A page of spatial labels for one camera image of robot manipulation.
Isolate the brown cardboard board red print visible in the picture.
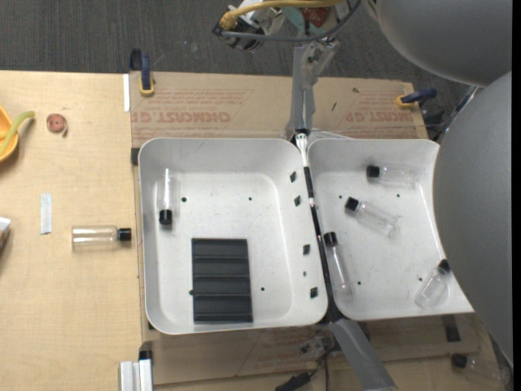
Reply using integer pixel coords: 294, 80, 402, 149
129, 70, 481, 386

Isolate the thin black and white rod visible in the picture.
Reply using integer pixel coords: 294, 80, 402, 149
296, 132, 339, 322

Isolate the clear bottle with black cap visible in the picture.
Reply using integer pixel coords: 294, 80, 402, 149
323, 231, 353, 297
450, 352, 510, 383
365, 164, 418, 189
344, 195, 401, 237
414, 258, 452, 310
71, 224, 133, 253
156, 168, 181, 226

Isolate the white plastic tray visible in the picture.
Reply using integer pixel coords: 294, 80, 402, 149
307, 138, 475, 323
137, 137, 329, 336

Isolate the black ribbed rack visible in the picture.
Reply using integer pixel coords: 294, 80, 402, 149
190, 237, 254, 324

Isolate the orange divided plate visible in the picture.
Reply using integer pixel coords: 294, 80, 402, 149
0, 103, 20, 164

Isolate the white carton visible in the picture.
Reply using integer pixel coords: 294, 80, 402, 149
0, 216, 13, 261

